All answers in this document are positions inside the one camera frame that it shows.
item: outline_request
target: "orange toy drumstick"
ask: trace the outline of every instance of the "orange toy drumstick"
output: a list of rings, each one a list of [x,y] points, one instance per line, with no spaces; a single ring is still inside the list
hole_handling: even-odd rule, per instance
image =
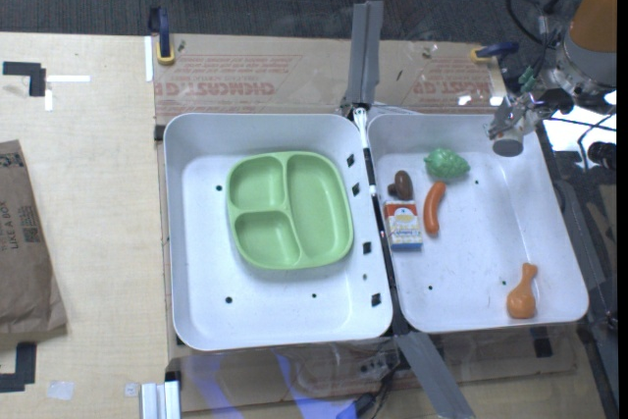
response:
[[[423,204],[423,225],[427,234],[435,236],[439,233],[438,209],[445,195],[445,182],[435,182],[430,188]]]

